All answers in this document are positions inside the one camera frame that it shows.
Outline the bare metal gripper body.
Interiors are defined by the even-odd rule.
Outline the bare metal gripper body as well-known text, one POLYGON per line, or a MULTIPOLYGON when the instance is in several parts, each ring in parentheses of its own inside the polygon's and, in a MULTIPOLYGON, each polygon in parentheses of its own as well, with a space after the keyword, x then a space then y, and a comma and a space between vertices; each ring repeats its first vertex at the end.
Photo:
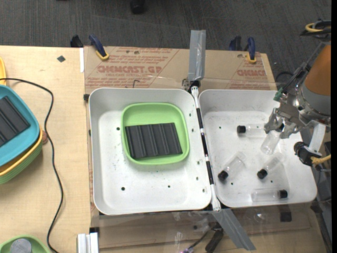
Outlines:
POLYGON ((283 94, 273 110, 273 129, 301 131, 316 124, 331 125, 331 89, 298 87, 283 94))

